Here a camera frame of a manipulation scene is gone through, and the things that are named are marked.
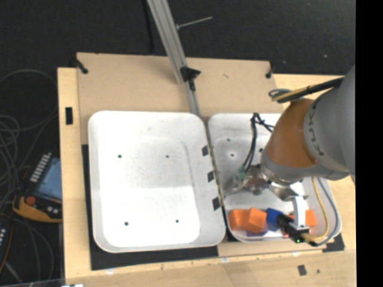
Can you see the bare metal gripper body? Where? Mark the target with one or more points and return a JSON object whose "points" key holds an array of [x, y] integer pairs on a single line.
{"points": [[254, 181]]}

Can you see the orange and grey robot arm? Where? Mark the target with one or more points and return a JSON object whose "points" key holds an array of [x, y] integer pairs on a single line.
{"points": [[326, 130]]}

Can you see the orange cube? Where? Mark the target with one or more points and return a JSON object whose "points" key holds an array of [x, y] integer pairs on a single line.
{"points": [[310, 218], [237, 219], [256, 218]]}

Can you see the blue cube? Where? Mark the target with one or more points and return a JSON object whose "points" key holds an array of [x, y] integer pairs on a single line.
{"points": [[273, 217]]}

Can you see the white plastic tray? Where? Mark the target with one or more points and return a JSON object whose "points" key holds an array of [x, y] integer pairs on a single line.
{"points": [[149, 178], [236, 130]]}

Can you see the brown flat board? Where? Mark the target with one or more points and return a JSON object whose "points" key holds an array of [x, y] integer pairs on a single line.
{"points": [[134, 82]]}

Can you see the black cylinder on white bracket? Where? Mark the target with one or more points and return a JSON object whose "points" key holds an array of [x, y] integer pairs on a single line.
{"points": [[288, 222]]}

